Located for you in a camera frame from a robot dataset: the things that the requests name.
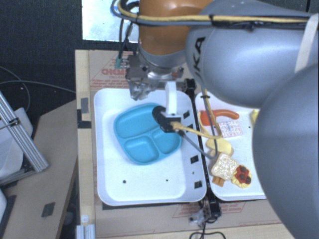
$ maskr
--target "cardboard box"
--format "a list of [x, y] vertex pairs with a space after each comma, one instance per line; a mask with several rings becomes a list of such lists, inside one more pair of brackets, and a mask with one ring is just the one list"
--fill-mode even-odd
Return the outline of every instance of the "cardboard box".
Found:
[[[77, 61], [82, 61], [81, 65], [77, 63], [76, 73], [77, 75], [87, 73], [89, 79], [86, 79], [86, 82], [90, 85], [90, 94], [87, 94], [87, 98], [90, 100], [90, 121], [92, 122], [91, 144], [93, 149], [94, 179], [94, 217], [91, 218], [91, 222], [94, 222], [96, 225], [96, 238], [197, 230], [198, 226], [190, 224], [188, 217], [199, 210], [198, 203], [112, 208], [105, 206], [98, 197], [93, 99], [95, 93], [102, 88], [128, 88], [125, 80], [125, 70], [114, 68], [116, 57], [117, 51], [95, 50], [77, 51], [76, 53]], [[188, 70], [185, 70], [185, 77], [190, 78]], [[79, 78], [77, 77], [78, 90], [81, 89], [81, 84], [83, 83], [79, 82]], [[81, 92], [78, 95], [78, 104], [81, 103], [83, 98], [85, 98], [85, 94]], [[281, 223], [267, 200], [227, 202], [220, 204], [220, 206], [222, 216], [214, 224], [207, 224], [207, 228]], [[81, 215], [83, 216], [85, 210], [87, 210], [87, 206], [84, 206], [82, 210]], [[82, 221], [82, 224], [85, 225], [91, 222]]]

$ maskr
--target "metal frame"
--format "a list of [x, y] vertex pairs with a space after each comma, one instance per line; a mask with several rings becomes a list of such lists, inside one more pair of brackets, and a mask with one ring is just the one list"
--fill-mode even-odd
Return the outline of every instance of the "metal frame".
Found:
[[[49, 166], [48, 162], [44, 159], [41, 153], [38, 151], [36, 146], [34, 145], [31, 137], [26, 133], [22, 124], [20, 123], [19, 118], [17, 118], [12, 110], [11, 106], [3, 96], [0, 91], [0, 120], [3, 121], [4, 126], [0, 128], [7, 128], [11, 133], [12, 137], [19, 145], [21, 150], [23, 151], [25, 157], [30, 162], [32, 168], [36, 173], [43, 171], [45, 168]], [[33, 174], [33, 171], [24, 173], [23, 171], [18, 171], [13, 173], [12, 175], [0, 180], [0, 186], [5, 185], [9, 182], [24, 178], [28, 175]]]

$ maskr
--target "teal connector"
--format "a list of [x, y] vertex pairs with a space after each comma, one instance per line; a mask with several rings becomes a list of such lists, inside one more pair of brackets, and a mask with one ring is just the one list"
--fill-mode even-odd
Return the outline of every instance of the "teal connector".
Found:
[[121, 68], [121, 63], [122, 63], [122, 59], [117, 57], [116, 58], [116, 62], [115, 62], [115, 69], [120, 69]]

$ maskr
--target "dark background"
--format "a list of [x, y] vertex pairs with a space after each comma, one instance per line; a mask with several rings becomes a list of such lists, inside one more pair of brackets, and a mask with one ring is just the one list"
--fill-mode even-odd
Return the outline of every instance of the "dark background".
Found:
[[[301, 11], [305, 11], [307, 4], [307, 0], [261, 1]], [[318, 10], [319, 0], [311, 0], [310, 12]], [[0, 0], [0, 66], [23, 80], [75, 90], [76, 49], [118, 49], [117, 43], [82, 40], [81, 0]], [[0, 70], [0, 83], [8, 80], [14, 78]], [[75, 94], [65, 91], [28, 87], [31, 106], [27, 114], [34, 126], [42, 114], [75, 99]], [[21, 84], [0, 85], [0, 90], [13, 109], [27, 106]], [[68, 210], [72, 213], [74, 205], [71, 200]], [[65, 226], [61, 238], [72, 238], [74, 227], [74, 222]]]

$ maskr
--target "blue plate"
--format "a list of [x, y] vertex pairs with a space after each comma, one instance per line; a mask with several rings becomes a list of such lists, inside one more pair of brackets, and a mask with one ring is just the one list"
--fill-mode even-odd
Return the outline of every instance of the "blue plate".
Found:
[[174, 152], [181, 145], [176, 133], [165, 133], [154, 120], [152, 111], [157, 104], [133, 107], [114, 121], [114, 133], [123, 151], [131, 161], [147, 165], [159, 161]]

